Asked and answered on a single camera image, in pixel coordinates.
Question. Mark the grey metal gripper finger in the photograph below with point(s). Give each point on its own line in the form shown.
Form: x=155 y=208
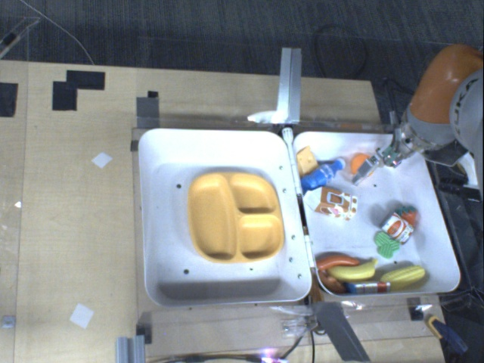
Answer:
x=363 y=171

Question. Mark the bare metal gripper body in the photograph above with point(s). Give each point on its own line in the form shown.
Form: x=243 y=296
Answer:
x=398 y=150

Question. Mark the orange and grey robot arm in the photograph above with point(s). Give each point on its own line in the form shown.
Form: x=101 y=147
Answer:
x=435 y=89

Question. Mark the orange toy fruit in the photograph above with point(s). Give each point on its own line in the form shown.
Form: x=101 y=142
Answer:
x=357 y=162

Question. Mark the white plastic tray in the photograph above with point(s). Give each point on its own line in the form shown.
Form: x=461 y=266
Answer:
x=166 y=218
x=378 y=199

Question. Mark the brown and white carton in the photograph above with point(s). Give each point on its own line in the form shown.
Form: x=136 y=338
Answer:
x=336 y=204

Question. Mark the blue bottle with white cap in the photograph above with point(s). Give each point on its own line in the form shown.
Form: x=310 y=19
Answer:
x=319 y=176

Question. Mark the yellow cheese wedge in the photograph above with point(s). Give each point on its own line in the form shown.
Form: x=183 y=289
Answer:
x=305 y=161

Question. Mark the orange carrot with green top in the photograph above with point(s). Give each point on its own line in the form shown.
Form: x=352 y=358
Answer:
x=409 y=215

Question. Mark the small red and white can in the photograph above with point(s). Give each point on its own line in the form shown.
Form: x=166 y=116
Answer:
x=396 y=228

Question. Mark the green leaf-shaped toy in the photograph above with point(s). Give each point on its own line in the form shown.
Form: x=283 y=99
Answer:
x=386 y=245

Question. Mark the orange sausage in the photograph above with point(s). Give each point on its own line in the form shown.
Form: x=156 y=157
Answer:
x=334 y=261

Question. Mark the yellow banana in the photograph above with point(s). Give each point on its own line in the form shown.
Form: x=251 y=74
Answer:
x=351 y=272

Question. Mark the yellow corn cob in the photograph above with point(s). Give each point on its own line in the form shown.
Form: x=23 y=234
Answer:
x=402 y=277

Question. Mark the brown toy bread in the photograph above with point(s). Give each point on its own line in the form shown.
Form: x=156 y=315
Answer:
x=332 y=283

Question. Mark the red white and blue tube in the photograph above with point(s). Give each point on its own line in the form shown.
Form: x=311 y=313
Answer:
x=368 y=287

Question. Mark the yellow divided plate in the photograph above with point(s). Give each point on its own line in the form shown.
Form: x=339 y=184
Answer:
x=234 y=218

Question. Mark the pale wood board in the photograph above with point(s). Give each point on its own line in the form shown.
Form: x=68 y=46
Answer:
x=75 y=210

